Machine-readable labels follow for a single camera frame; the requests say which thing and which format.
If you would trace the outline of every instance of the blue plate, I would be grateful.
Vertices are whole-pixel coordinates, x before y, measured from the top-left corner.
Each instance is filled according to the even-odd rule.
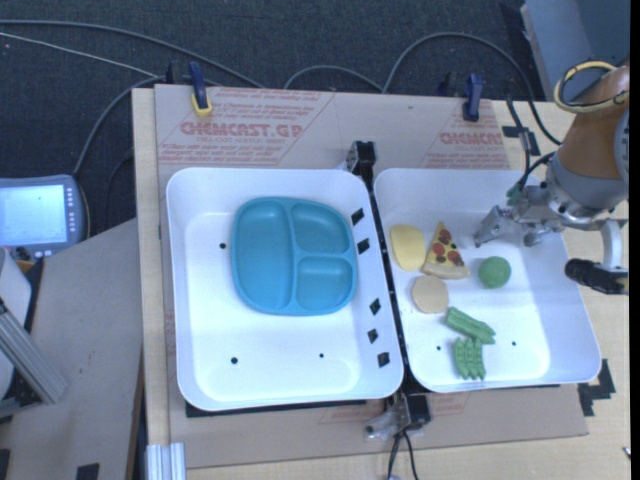
[[[355,293],[351,229],[330,206],[286,197],[253,199],[237,211],[231,237],[236,290],[252,308],[324,315]]]

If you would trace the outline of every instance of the dark backdrop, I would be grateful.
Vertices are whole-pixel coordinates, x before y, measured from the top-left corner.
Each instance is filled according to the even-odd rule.
[[[396,94],[436,95],[448,74],[449,92],[464,95],[470,73],[485,80],[483,97],[503,99],[503,80],[517,76],[505,54],[543,99],[520,20],[523,0],[0,0],[0,32],[135,66],[149,74],[37,43],[0,35],[0,177],[71,174],[78,167],[92,214],[92,234],[135,216],[130,155],[130,100],[123,98],[83,148],[105,109],[128,87],[164,75],[175,60],[186,73],[206,57],[208,80],[228,86],[282,88],[300,70],[340,66]],[[35,20],[27,24],[21,20]],[[50,21],[62,22],[65,26]],[[238,77],[228,70],[243,75]],[[293,89],[376,92],[339,70],[310,71]],[[525,94],[515,94],[524,99]]]

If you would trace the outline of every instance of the green round object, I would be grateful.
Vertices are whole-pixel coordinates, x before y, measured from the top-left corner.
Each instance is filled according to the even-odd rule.
[[[485,288],[501,288],[511,277],[511,265],[500,256],[491,256],[480,264],[478,274]]]

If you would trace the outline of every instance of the screen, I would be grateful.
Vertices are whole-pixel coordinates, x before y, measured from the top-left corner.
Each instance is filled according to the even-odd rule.
[[[0,245],[66,241],[64,185],[0,188]]]

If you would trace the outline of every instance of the toy pizza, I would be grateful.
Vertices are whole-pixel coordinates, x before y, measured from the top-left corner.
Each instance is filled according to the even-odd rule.
[[[451,232],[443,222],[438,223],[421,270],[425,274],[443,279],[460,279],[471,275],[471,271],[462,260],[458,246],[453,241]]]

